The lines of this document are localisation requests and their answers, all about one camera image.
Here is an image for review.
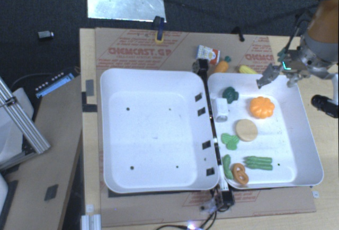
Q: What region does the green asparagus bundle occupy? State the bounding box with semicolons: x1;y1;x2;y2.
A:
243;155;274;171

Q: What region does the dark green broccoli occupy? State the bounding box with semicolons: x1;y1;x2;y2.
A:
221;86;240;104

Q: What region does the black cylinder on white bracket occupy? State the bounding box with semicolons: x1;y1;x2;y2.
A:
310;69;339;119

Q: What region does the orange pumpkin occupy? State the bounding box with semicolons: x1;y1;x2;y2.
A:
249;96;275;120

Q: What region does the black block with thin wires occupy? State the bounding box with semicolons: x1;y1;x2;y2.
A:
208;188;236;211
192;58;210;75

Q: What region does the green lettuce leaf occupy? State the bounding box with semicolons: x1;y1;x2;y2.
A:
220;132;240;151

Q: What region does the thin black and white rod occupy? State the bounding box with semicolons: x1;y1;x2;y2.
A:
201;72;228;193

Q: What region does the brown pretzel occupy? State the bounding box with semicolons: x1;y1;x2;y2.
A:
231;163;250;185

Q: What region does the orange carrot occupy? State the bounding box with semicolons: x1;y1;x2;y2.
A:
213;55;232;74

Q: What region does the white plastic tray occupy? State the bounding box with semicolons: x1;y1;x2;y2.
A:
207;72;325;190
100;67;221;194

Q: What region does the green pea pod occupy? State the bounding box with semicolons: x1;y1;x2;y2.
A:
221;154;235;180

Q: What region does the small black box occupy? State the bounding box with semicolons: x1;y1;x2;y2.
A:
37;30;55;40

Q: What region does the brown cardboard board red print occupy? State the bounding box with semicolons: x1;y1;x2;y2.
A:
94;27;317;228

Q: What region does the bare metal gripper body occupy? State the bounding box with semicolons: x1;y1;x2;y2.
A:
277;48;335;80

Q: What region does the tan round biscuit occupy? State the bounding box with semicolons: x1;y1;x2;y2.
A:
235;118;258;143

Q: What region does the white and red milk carton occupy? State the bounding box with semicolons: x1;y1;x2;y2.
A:
195;45;221;66

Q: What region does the yellow corn cob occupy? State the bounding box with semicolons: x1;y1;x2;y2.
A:
238;65;258;75

